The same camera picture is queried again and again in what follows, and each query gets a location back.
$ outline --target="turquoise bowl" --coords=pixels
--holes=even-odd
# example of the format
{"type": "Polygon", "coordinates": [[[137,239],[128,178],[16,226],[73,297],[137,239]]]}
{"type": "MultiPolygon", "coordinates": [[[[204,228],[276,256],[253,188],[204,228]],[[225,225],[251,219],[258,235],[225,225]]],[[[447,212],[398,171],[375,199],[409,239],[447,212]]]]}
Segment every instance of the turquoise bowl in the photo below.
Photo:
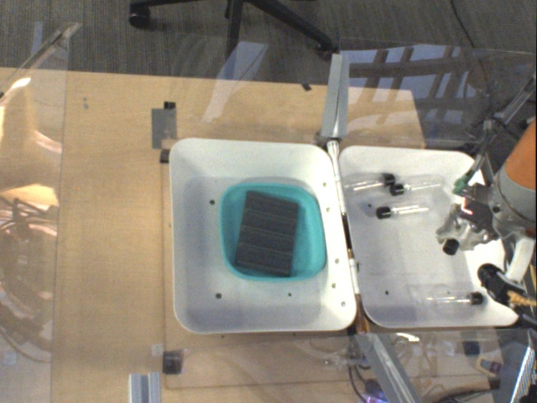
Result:
{"type": "Polygon", "coordinates": [[[317,200],[299,186],[276,183],[242,183],[230,186],[220,201],[220,241],[227,268],[248,280],[290,282],[317,275],[326,263],[325,232],[317,200]],[[248,191],[258,191],[299,204],[295,250],[290,276],[267,275],[235,266],[235,253],[241,229],[242,212],[248,191]]]}

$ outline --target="carpeted floor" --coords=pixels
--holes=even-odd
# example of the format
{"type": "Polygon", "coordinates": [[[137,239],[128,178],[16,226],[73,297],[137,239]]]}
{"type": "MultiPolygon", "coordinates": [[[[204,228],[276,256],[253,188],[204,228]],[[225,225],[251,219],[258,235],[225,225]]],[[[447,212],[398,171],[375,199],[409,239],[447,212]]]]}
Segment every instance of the carpeted floor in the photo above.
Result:
{"type": "MultiPolygon", "coordinates": [[[[470,45],[450,0],[319,0],[288,7],[332,38],[470,45]]],[[[128,23],[129,0],[0,0],[0,66],[17,66],[46,36],[66,21],[82,24],[72,40],[70,68],[173,75],[185,34],[211,35],[215,53],[224,52],[225,0],[154,8],[152,30],[128,23]]],[[[537,0],[454,0],[476,47],[535,52],[537,0]]],[[[312,43],[279,21],[246,6],[241,39],[278,49],[312,43]]]]}

